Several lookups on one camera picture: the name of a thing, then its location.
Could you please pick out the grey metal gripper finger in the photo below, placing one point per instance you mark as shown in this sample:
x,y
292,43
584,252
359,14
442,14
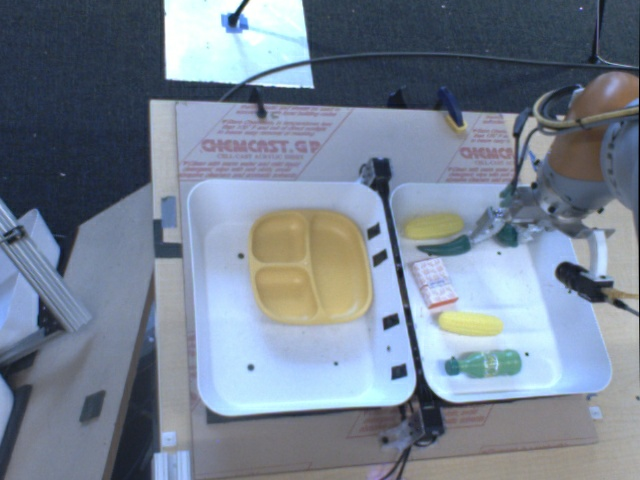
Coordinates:
x,y
486,225

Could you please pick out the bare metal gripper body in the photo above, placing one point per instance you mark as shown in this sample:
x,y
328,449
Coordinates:
x,y
542,215

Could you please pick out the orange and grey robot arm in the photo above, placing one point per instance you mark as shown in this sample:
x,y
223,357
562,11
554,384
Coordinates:
x,y
585,138

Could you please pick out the green chili pepper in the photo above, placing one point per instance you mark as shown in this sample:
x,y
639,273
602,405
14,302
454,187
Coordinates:
x,y
447,247

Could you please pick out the yellow corn cob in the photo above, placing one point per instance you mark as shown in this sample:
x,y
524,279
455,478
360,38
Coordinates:
x,y
433,226
470,323

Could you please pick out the white plastic tray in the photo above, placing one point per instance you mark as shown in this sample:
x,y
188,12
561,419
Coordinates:
x,y
505,288
280,363

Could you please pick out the orange and white carton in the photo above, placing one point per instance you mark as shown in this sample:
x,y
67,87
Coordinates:
x,y
435,283

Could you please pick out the thin black and white rod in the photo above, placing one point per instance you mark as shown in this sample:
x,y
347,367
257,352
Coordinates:
x,y
400,268

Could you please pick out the green plastic bottle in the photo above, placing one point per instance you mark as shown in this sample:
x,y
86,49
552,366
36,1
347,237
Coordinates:
x,y
492,364

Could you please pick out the yellow divided plate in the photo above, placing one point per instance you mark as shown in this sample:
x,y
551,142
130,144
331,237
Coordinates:
x,y
330,263

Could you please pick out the brown cardboard board red print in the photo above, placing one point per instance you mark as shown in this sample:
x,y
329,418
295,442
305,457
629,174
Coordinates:
x,y
320,143

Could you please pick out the black cylinder on white bracket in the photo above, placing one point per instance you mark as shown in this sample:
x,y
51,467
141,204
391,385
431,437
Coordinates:
x,y
582,278

